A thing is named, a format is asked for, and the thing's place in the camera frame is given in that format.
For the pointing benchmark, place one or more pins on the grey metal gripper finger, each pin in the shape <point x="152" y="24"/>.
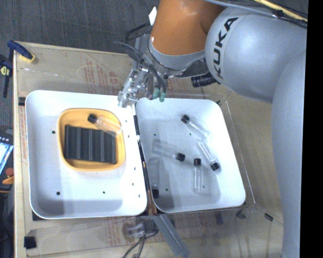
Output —
<point x="147" y="89"/>
<point x="134" y="82"/>

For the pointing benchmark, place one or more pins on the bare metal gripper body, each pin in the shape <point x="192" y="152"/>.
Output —
<point x="163" y="71"/>

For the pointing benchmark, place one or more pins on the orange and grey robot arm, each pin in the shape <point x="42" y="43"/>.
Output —
<point x="254" y="55"/>

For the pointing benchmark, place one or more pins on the clear bottle with black cap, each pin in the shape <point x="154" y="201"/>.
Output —
<point x="166" y="149"/>
<point x="194" y="125"/>
<point x="153" y="175"/>
<point x="106" y="124"/>
<point x="197" y="177"/>
<point x="208" y="155"/>

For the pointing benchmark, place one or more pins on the brown cardboard board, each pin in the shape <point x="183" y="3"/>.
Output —
<point x="73" y="67"/>

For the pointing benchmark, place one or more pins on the orange square bowl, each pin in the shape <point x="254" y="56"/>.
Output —
<point x="72" y="117"/>

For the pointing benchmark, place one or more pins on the black ribbed rack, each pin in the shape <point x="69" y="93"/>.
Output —
<point x="89" y="144"/>

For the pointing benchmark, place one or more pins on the white plastic tray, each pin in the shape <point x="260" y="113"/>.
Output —
<point x="80" y="194"/>
<point x="223" y="181"/>

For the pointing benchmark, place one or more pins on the black cylinder on white bracket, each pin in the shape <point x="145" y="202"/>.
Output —
<point x="204" y="80"/>

